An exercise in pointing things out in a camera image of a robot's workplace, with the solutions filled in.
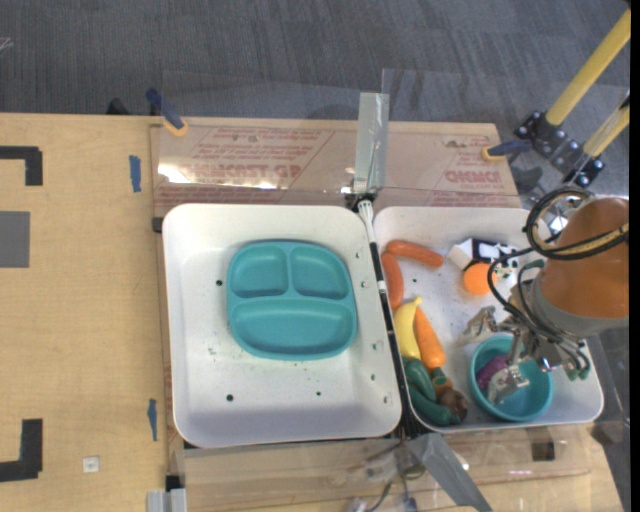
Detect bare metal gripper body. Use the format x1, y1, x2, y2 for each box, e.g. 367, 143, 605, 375
499, 319, 570, 375

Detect purple grapes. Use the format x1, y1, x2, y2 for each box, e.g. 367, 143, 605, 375
475, 354, 511, 391

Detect teal bowl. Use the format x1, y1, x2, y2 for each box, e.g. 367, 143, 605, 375
468, 333, 555, 423

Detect white plastic tray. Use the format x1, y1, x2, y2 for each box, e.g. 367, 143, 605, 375
161, 202, 404, 449
372, 205, 605, 434

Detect orange ball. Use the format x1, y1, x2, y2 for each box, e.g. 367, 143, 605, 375
462, 262, 500, 296

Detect orange carrot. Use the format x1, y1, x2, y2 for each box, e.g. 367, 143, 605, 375
413, 306, 454, 396

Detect brown round toy food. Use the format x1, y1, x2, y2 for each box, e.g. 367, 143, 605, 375
438, 387, 470, 424

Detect yellow banana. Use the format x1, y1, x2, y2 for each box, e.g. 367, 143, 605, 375
393, 296, 424, 362

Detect green pepper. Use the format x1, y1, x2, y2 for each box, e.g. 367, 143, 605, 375
403, 358, 438, 404

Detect green cucumber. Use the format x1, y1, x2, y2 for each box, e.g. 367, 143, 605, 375
407, 384, 461, 428

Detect orange sausage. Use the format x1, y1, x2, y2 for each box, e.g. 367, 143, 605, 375
384, 239, 445, 269
380, 251, 405, 311

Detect thin black and white rod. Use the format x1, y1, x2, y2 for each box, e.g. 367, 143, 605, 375
355, 198, 414, 439

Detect teal divided plate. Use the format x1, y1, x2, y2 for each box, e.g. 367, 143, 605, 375
225, 239, 359, 361

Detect brown cardboard board red print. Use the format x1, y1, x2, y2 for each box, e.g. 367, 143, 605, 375
149, 117, 624, 509

